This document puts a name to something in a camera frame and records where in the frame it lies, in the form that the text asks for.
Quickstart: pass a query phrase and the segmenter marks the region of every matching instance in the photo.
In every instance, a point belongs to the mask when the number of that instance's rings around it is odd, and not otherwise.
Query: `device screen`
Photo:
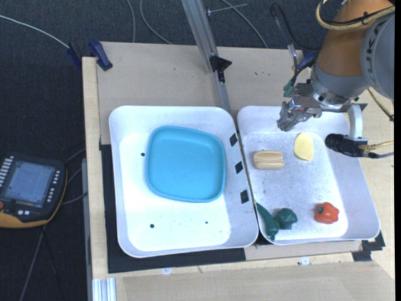
[[[4,197],[41,208],[54,171],[54,167],[16,161]]]

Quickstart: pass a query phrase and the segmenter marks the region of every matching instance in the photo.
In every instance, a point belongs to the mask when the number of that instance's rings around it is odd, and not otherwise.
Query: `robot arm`
[[[326,144],[349,156],[364,156],[362,110],[366,105],[353,103],[368,87],[394,100],[395,7],[387,0],[344,0],[330,24],[316,18],[329,29],[325,42],[313,63],[310,79],[284,88],[277,121],[281,130],[291,130],[298,122],[318,118],[322,112],[347,112],[350,135],[329,135]]]

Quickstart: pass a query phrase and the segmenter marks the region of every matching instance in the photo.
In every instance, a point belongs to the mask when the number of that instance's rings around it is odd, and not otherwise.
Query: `table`
[[[107,283],[107,300],[118,301],[295,300],[299,295],[321,300],[321,289],[327,300],[395,299],[393,157],[361,160],[386,244],[372,252],[372,261],[354,261],[351,252],[363,251],[361,241],[252,245],[244,249],[244,262],[109,273],[99,148],[110,143],[109,114],[121,105],[216,106],[217,99],[196,46],[102,44],[113,63],[111,70],[103,71],[93,57],[83,58],[88,283],[95,287],[93,300],[106,293]],[[234,118],[246,105],[281,105],[282,88],[292,76],[293,62],[286,50],[218,50],[220,57],[233,62],[225,76]],[[369,103],[363,112],[369,143],[393,139],[393,123],[367,92],[360,98]],[[379,98],[391,108],[389,100]]]

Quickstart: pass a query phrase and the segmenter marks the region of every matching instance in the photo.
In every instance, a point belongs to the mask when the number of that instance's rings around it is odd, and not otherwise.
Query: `white tray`
[[[141,258],[254,243],[258,222],[245,169],[236,171],[236,164],[243,164],[242,155],[239,142],[231,145],[236,128],[226,111],[217,107],[122,106],[112,112],[109,125],[117,236],[126,254]],[[227,164],[226,186],[219,198],[188,203],[150,190],[145,179],[148,139],[164,125],[201,130],[221,140]]]
[[[325,146],[328,134],[349,133],[345,116],[324,112],[318,119],[309,119],[283,132],[276,123],[279,111],[280,107],[249,106],[237,116],[255,201],[272,216],[281,208],[290,208],[298,217],[292,229],[279,230],[274,241],[259,222],[263,236],[278,245],[376,237],[380,224],[359,160]],[[302,161],[293,154],[294,139],[300,132],[308,132],[313,138],[312,161]],[[256,169],[253,154],[261,150],[282,152],[285,166],[277,170]],[[315,206],[325,201],[340,210],[336,223],[314,220]]]

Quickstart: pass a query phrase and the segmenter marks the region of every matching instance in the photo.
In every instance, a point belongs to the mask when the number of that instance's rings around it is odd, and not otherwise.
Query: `toy sink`
[[[242,108],[237,121],[245,155],[249,181],[255,202],[274,217],[282,208],[292,209],[298,222],[290,230],[279,230],[274,241],[266,234],[258,211],[263,236],[278,245],[338,240],[369,240],[380,230],[378,216],[365,176],[357,158],[329,150],[328,134],[348,134],[344,115],[324,112],[318,119],[299,123],[289,132],[277,127],[280,107]],[[314,155],[303,161],[294,155],[294,140],[300,132],[312,136]],[[280,151],[282,169],[257,169],[253,155],[261,150]],[[339,210],[333,224],[315,221],[315,206],[325,201]]]
[[[226,111],[217,107],[122,106],[111,113],[109,126],[117,236],[126,254],[142,258],[254,243],[258,222],[236,127]],[[184,183],[184,190],[179,191],[181,186],[167,185],[162,179],[166,175],[179,179],[173,173],[180,168],[179,161],[165,156],[166,152],[177,155],[179,147],[182,153],[187,151],[184,158],[190,151],[206,155],[193,166],[193,157],[189,162],[184,159],[183,165],[189,163],[191,172],[201,174],[201,183],[211,183],[210,191],[199,191],[200,183],[195,180]],[[152,153],[158,149],[162,154],[152,161]],[[166,161],[172,163],[173,171],[161,167],[160,162]],[[207,166],[210,174],[204,174]],[[195,194],[188,192],[191,186],[196,187]]]

